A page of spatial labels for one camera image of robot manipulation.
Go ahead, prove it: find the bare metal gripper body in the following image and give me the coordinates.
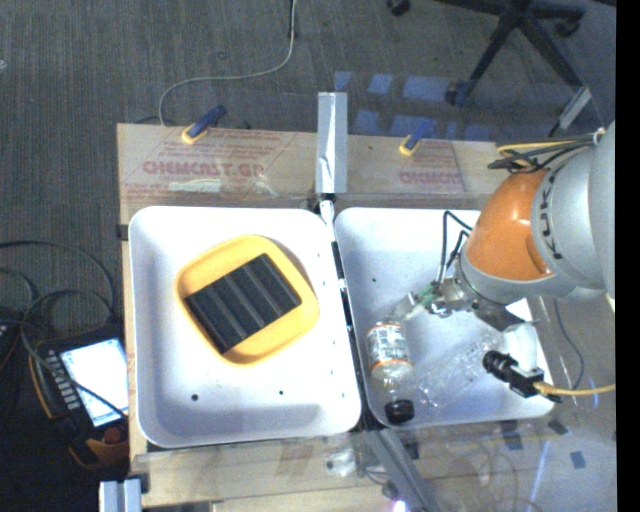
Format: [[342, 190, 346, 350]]
[[438, 276, 525, 332]]

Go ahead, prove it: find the clear bottle with orange label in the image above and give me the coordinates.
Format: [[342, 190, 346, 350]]
[[365, 297, 417, 427]]

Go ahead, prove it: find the crumpled clear plastic bottle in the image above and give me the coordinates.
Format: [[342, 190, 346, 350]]
[[413, 331, 503, 410]]

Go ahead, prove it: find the white plastic tray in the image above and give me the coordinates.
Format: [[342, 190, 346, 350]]
[[127, 205, 363, 449], [332, 206, 557, 430]]

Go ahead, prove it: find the black ribbed rectangular block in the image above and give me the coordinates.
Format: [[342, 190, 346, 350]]
[[182, 252, 303, 356]]

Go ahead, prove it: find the brown cardboard board red print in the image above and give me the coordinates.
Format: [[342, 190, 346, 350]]
[[115, 122, 502, 507]]

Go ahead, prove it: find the black office chair base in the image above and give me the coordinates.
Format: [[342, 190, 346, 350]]
[[387, 0, 594, 109]]

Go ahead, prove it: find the black cylinder on white bracket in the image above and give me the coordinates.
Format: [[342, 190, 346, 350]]
[[481, 322, 547, 399]]

